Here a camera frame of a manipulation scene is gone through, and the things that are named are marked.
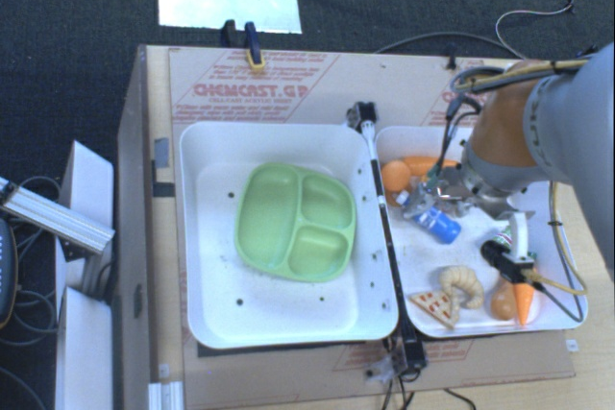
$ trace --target orange ball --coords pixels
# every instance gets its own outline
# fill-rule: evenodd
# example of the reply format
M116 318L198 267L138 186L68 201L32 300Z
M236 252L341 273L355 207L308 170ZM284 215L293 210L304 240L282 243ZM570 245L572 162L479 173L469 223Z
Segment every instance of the orange ball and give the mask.
M412 173L402 160L392 160L381 169L382 186L390 192L398 193L408 186Z

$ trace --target croissant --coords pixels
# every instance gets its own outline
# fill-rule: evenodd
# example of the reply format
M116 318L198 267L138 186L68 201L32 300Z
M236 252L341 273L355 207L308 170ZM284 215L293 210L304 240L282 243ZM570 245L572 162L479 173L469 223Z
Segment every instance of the croissant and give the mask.
M474 270L465 265L455 265L444 269L440 273L440 285L452 301L458 300L458 294L453 287L468 294L470 300L465 303L465 307L469 309L478 309L484 302L484 289L477 275Z

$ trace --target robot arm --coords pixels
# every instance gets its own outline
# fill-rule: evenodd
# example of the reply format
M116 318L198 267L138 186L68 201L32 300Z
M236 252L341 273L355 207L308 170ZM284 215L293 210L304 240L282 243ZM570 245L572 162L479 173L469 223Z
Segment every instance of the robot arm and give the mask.
M575 75L524 85L485 107L462 173L486 196L510 195L534 181L571 184L613 277L613 44ZM503 108L513 114L501 116Z

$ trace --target black device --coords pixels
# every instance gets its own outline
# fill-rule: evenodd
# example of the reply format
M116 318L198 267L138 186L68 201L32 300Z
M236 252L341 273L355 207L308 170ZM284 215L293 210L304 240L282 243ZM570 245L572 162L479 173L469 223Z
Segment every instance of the black device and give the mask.
M9 223L0 219L0 328L9 322L17 292L17 246Z

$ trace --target brown egg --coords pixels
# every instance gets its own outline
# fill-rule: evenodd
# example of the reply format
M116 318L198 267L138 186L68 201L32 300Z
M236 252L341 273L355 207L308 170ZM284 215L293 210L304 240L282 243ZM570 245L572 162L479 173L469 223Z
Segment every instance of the brown egg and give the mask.
M382 186L386 191L399 193L410 183L410 168L401 160L392 160L381 169Z
M498 320L512 320L517 315L517 303L512 284L504 280L491 297L491 314Z

